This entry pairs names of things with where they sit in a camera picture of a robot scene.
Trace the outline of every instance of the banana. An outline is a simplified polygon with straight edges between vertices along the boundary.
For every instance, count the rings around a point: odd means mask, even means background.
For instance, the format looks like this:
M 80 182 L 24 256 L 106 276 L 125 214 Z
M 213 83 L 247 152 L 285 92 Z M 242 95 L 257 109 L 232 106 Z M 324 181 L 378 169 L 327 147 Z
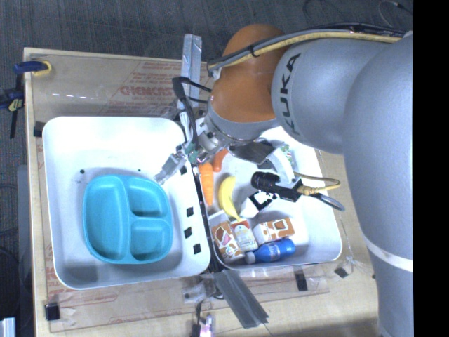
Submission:
M 218 204 L 228 216 L 235 218 L 237 221 L 240 221 L 241 218 L 237 213 L 236 207 L 234 206 L 234 203 L 232 201 L 232 192 L 234 191 L 235 184 L 235 176 L 228 176 L 223 180 L 220 188 L 218 189 Z

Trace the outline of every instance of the gray floor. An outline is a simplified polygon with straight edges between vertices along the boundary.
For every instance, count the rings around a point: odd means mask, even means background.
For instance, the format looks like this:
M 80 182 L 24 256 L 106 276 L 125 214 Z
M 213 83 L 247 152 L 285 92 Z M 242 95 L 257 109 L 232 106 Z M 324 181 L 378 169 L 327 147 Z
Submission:
M 185 33 L 216 58 L 233 33 L 255 22 L 294 32 L 336 22 L 413 29 L 413 0 L 0 0 L 0 90 L 15 85 L 12 66 L 26 46 L 180 58 Z M 26 164 L 24 111 L 9 138 L 0 110 L 0 319 L 16 313 L 19 281 L 17 168 Z

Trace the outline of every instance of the orange carrot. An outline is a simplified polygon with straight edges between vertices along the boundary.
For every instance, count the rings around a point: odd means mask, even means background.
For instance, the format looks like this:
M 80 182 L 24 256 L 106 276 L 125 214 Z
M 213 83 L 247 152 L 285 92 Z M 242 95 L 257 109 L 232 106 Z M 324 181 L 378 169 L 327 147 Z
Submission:
M 220 172 L 222 170 L 223 159 L 225 158 L 228 152 L 229 151 L 227 149 L 223 149 L 215 154 L 212 162 L 214 172 Z
M 198 165 L 201 187 L 203 188 L 204 199 L 207 205 L 213 203 L 213 168 L 210 162 Z

